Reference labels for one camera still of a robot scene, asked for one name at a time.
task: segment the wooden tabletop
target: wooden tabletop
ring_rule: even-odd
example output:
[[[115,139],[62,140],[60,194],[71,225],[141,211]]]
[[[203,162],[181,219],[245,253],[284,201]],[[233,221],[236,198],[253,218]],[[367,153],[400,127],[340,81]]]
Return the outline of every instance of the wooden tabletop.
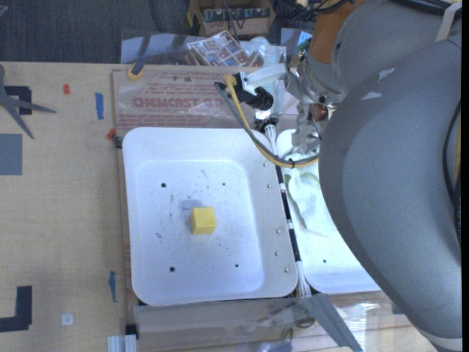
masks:
[[[56,114],[23,116],[30,139],[0,109],[0,134],[23,134],[22,175],[0,175],[0,318],[15,315],[17,287],[32,286],[32,324],[0,332],[0,350],[107,351],[108,337],[125,333],[128,316],[118,153],[106,138],[114,127],[111,74],[122,66],[2,64],[6,85],[28,86],[33,103]],[[382,293],[332,300],[355,322],[355,337],[368,352],[434,350],[404,315],[392,314]],[[73,324],[63,325],[70,315]],[[295,352],[349,351],[334,347],[317,324],[296,330],[292,345]]]

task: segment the white tray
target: white tray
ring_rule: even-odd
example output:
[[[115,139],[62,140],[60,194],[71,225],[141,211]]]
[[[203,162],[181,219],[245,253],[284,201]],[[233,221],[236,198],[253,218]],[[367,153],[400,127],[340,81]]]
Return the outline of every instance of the white tray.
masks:
[[[242,129],[137,128],[125,136],[123,155],[132,285],[144,303],[282,297],[295,289],[275,167]],[[191,233],[199,206],[215,208],[212,235]]]
[[[294,132],[295,130],[287,130],[278,135],[277,148],[281,158],[292,150]],[[297,169],[285,169],[283,173],[292,174],[292,171]],[[309,172],[317,175],[317,164],[313,164]],[[316,209],[325,210],[325,201],[320,188],[317,188],[314,198],[317,202]],[[357,261],[332,220],[327,226],[306,226],[290,197],[289,205],[305,278],[314,289],[329,294],[380,290]],[[328,219],[324,217],[318,217],[317,220],[328,223]]]

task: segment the white square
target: white square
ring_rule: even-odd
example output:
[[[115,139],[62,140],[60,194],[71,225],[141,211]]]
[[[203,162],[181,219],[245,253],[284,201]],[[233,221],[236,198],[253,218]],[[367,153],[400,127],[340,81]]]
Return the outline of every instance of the white square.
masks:
[[[70,326],[70,325],[73,325],[73,314],[72,313],[62,314],[62,326]]]

